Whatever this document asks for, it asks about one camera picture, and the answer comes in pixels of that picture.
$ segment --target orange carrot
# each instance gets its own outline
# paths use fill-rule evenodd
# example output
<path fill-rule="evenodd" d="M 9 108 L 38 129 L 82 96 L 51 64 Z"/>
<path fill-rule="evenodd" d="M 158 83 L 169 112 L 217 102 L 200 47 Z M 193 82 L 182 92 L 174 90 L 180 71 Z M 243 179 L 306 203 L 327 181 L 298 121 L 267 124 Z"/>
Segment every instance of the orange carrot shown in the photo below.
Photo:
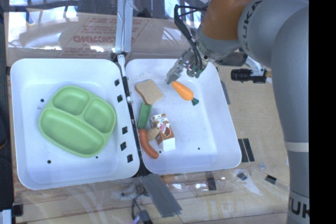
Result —
<path fill-rule="evenodd" d="M 172 83 L 173 88 L 175 91 L 186 101 L 192 101 L 193 105 L 198 104 L 198 100 L 194 98 L 194 93 L 191 89 L 189 89 L 186 85 L 178 82 L 173 81 Z"/>

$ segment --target toy sausage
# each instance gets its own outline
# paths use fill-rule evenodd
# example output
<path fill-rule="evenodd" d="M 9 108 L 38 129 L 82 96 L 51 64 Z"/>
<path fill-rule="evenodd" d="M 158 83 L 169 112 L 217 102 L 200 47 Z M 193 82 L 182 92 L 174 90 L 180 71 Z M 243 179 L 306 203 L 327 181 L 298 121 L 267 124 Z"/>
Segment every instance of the toy sausage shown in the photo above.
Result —
<path fill-rule="evenodd" d="M 139 139 L 140 144 L 143 148 L 143 150 L 153 159 L 157 159 L 159 157 L 158 152 L 152 148 L 152 146 L 149 144 L 146 130 L 145 129 L 139 129 Z"/>

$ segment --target bread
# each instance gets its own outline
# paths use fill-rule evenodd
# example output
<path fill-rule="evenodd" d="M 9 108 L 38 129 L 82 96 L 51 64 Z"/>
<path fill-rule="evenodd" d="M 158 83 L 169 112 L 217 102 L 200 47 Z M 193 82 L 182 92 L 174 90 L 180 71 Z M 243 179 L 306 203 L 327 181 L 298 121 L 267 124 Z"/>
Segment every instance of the bread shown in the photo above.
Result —
<path fill-rule="evenodd" d="M 141 95 L 143 101 L 148 105 L 153 105 L 163 97 L 163 93 L 151 79 L 139 82 L 135 85 L 135 89 Z"/>

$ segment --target green plate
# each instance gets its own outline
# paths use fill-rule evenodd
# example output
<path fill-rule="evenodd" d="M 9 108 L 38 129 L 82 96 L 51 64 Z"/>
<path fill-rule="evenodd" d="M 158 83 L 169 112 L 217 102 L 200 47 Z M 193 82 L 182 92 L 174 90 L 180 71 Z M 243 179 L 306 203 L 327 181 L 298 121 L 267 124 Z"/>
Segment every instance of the green plate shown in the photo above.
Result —
<path fill-rule="evenodd" d="M 57 146 L 91 157 L 107 144 L 117 122 L 113 106 L 78 86 L 59 89 L 43 109 L 38 126 Z"/>

